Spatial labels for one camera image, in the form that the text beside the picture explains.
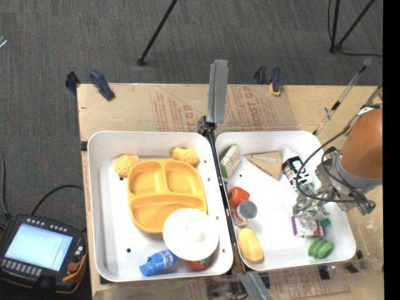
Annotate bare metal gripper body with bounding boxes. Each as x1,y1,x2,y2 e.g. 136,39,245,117
314,147,370,213

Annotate purple and white packet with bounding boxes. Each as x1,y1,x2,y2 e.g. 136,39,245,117
291,214,324,238

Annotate white plastic tray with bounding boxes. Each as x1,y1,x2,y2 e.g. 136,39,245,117
86,131,234,283
214,130,358,272

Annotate black and white milk carton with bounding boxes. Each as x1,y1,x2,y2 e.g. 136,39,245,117
281,148,314,193

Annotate green ridged vegetable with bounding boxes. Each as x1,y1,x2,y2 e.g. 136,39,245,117
307,237,335,260

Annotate small can with grey lid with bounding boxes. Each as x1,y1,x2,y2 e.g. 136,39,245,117
231,200,259,228

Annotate orange bell pepper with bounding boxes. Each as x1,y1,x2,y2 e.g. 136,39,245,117
227,186,251,208

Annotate yellow potato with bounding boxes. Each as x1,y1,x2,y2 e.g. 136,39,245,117
237,227,264,263

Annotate thin black rod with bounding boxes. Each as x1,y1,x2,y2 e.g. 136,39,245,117
206,126,239,275

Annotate white carton with orange pattern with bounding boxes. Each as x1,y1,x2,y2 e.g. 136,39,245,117
219,144,243,179

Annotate yellow corn piece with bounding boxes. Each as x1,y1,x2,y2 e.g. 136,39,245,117
113,154,141,178
172,146,201,166

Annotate yellow divided plate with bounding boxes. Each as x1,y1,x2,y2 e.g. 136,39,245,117
126,159,209,234

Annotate blue crushed plastic bottle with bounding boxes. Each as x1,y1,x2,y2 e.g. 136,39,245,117
139,249,179,277

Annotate brown cardboard board red print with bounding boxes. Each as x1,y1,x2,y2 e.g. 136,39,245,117
76,82,384,300

